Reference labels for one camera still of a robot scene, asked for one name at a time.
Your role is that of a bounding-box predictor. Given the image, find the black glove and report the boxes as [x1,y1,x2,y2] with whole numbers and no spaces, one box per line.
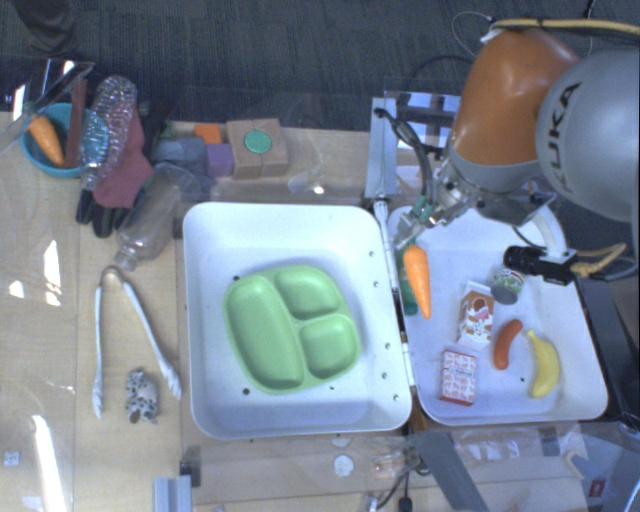
[74,186,132,240]

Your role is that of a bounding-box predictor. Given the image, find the thin black and white rod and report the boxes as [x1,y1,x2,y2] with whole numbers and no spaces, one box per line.
[372,198,417,389]

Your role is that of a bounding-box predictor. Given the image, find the yellow banana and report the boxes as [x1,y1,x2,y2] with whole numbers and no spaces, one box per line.
[525,328,561,400]

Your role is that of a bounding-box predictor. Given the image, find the orange sausage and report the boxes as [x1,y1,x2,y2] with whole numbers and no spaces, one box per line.
[492,318,525,372]

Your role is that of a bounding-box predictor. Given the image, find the small can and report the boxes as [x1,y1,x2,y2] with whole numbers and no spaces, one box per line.
[490,267,526,306]

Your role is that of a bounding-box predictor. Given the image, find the green round disc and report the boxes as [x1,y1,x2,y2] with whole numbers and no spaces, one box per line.
[243,129,274,156]

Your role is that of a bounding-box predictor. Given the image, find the teal bowl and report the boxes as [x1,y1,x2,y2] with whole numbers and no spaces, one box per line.
[19,102,97,180]

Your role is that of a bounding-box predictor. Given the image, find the black cylinder on white bracket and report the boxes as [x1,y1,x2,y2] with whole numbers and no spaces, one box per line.
[502,204,579,287]

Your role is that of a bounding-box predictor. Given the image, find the white plastic tray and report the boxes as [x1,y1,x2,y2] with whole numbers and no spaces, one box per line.
[181,201,414,441]
[387,203,610,428]

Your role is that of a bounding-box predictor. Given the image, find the brown and white carton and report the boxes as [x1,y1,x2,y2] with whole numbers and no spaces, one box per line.
[455,280,497,352]

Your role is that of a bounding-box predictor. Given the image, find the green divided plate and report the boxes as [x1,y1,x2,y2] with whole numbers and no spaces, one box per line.
[222,264,363,396]

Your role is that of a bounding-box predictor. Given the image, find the orange carrot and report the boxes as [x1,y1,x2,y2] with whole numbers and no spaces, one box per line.
[26,114,67,169]
[402,243,433,321]

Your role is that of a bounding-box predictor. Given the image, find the purple cube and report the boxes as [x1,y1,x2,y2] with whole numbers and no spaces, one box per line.
[205,143,236,179]

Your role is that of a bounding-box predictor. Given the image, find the orange cube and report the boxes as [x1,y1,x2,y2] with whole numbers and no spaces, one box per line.
[193,122,224,147]

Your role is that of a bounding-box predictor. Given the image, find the grey cloth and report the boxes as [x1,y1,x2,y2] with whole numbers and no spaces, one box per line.
[151,136,209,177]

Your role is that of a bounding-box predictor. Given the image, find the brown stick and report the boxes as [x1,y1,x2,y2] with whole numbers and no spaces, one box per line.
[64,78,89,170]

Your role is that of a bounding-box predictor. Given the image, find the ribbed clear plastic bottle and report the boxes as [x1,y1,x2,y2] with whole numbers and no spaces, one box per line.
[78,75,139,192]

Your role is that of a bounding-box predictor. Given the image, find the spotted toy animal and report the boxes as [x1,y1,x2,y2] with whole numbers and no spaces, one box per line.
[124,367,162,426]

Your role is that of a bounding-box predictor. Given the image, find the white plastic tongs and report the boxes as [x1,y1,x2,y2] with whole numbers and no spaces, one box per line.
[91,266,183,421]

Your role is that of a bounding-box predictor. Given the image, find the smooth clear plastic bottle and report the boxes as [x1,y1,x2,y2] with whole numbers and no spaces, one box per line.
[113,166,202,274]

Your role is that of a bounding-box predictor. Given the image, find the wooden block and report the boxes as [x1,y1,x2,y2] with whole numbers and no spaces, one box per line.
[225,117,290,181]

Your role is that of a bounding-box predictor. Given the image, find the orange and white carton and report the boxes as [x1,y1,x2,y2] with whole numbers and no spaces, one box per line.
[439,349,478,407]

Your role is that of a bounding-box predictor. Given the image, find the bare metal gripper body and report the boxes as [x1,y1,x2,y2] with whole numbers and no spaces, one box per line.
[405,163,482,230]

